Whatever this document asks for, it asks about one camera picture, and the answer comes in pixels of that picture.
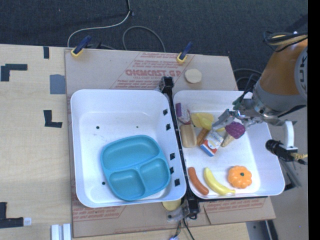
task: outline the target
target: toy food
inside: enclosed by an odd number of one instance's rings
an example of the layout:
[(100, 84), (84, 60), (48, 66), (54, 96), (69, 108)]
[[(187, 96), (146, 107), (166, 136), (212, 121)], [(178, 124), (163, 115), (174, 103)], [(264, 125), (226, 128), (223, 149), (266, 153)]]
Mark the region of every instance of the toy food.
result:
[(191, 124), (190, 112), (180, 102), (175, 104), (175, 112), (179, 121), (185, 125)]
[(204, 143), (205, 138), (207, 137), (209, 133), (209, 130), (202, 128), (202, 130), (199, 132), (198, 136), (196, 137), (196, 144), (200, 146), (202, 143)]
[(195, 127), (205, 128), (207, 130), (211, 130), (212, 123), (214, 122), (214, 116), (210, 113), (192, 113), (191, 121)]
[(185, 148), (193, 148), (197, 145), (197, 136), (192, 124), (182, 124), (180, 126), (182, 145)]
[(244, 166), (236, 165), (229, 170), (228, 182), (235, 188), (245, 189), (252, 183), (252, 174)]
[(204, 169), (203, 176), (204, 176), (205, 183), (208, 184), (210, 189), (212, 189), (214, 192), (218, 193), (221, 196), (224, 196), (228, 193), (234, 194), (236, 192), (234, 189), (230, 189), (222, 185), (221, 183), (219, 183), (208, 167)]
[(162, 205), (168, 211), (174, 211), (181, 205), (181, 199), (173, 200), (173, 201), (164, 201), (162, 202)]
[(221, 147), (225, 147), (228, 144), (230, 144), (230, 142), (232, 142), (233, 140), (239, 139), (246, 132), (246, 128), (244, 127), (244, 125), (235, 121), (226, 125), (224, 128), (227, 132), (227, 135), (224, 138)]
[(184, 77), (189, 83), (196, 84), (201, 82), (202, 73), (196, 68), (191, 68), (184, 73)]
[(200, 148), (209, 156), (213, 157), (223, 142), (224, 138), (220, 136), (214, 130), (209, 131), (209, 133), (204, 138)]
[(188, 174), (189, 174), (189, 178), (190, 181), (192, 182), (192, 184), (194, 185), (194, 187), (203, 195), (208, 195), (209, 194), (209, 189), (206, 188), (199, 180), (197, 174), (196, 174), (196, 170), (194, 167), (189, 167), (188, 168)]

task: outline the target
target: toy sausage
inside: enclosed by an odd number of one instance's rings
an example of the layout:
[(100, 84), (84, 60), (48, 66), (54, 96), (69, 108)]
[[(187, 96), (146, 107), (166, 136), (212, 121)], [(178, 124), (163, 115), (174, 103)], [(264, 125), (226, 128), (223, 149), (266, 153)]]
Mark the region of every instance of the toy sausage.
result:
[(188, 168), (188, 174), (190, 181), (194, 185), (194, 187), (203, 195), (208, 195), (209, 194), (209, 189), (205, 187), (200, 180), (198, 179), (198, 176), (196, 174), (196, 170), (194, 167), (189, 167)]

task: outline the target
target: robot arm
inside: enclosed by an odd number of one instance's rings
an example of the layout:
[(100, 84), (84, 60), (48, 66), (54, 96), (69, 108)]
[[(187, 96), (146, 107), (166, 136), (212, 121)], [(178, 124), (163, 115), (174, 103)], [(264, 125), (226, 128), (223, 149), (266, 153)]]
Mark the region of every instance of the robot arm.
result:
[[(274, 50), (260, 79), (249, 90), (244, 90), (233, 102), (233, 111), (224, 111), (212, 129), (224, 127), (235, 118), (246, 128), (262, 122), (281, 126), (284, 143), (269, 140), (266, 148), (284, 161), (306, 164), (294, 146), (294, 122), (281, 117), (307, 106), (308, 35), (277, 34), (265, 41), (277, 45), (277, 50)], [(245, 98), (248, 92), (252, 92), (251, 98)]]

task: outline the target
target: toy banana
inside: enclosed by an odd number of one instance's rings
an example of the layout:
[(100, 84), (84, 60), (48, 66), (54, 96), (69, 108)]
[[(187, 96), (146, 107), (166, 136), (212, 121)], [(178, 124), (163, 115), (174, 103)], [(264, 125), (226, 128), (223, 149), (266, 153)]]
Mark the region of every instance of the toy banana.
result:
[(218, 193), (221, 196), (224, 196), (228, 193), (234, 194), (236, 192), (234, 189), (230, 189), (219, 183), (208, 167), (204, 169), (203, 177), (210, 189), (212, 189), (214, 192)]

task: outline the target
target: white cable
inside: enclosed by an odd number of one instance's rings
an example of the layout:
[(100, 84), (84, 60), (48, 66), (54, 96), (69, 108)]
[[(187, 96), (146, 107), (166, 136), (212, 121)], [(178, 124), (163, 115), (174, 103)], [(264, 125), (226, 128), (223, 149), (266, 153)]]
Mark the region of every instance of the white cable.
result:
[(131, 11), (128, 11), (128, 13), (127, 13), (127, 15), (125, 16), (125, 18), (124, 18), (121, 22), (119, 22), (119, 23), (117, 23), (117, 24), (110, 25), (110, 26), (88, 27), (88, 28), (79, 29), (79, 30), (73, 32), (73, 33), (69, 36), (69, 38), (68, 38), (67, 47), (68, 47), (68, 48), (70, 47), (70, 45), (69, 45), (69, 44), (70, 44), (70, 39), (71, 39), (71, 37), (72, 37), (74, 34), (79, 33), (79, 32), (81, 32), (81, 31), (85, 31), (85, 30), (108, 29), (108, 28), (112, 28), (112, 27), (119, 26), (119, 25), (121, 25), (122, 23), (124, 23), (124, 22), (127, 20), (127, 18), (129, 17), (130, 13), (131, 13)]
[(119, 22), (119, 23), (117, 23), (117, 24), (114, 24), (114, 25), (110, 25), (110, 26), (95, 26), (95, 27), (88, 27), (88, 28), (79, 29), (79, 30), (73, 32), (73, 33), (69, 36), (68, 42), (67, 42), (67, 44), (66, 44), (67, 47), (68, 47), (68, 48), (70, 47), (70, 39), (71, 39), (71, 37), (72, 37), (74, 34), (76, 34), (76, 33), (79, 33), (79, 32), (81, 32), (81, 31), (86, 31), (86, 30), (100, 30), (100, 29), (113, 28), (113, 27), (119, 26), (119, 25), (121, 25), (122, 23), (124, 23), (124, 22), (128, 19), (129, 15), (130, 15), (130, 13), (131, 13), (130, 0), (127, 0), (127, 3), (128, 3), (129, 11), (128, 11), (127, 15), (125, 16), (125, 18), (124, 18), (121, 22)]

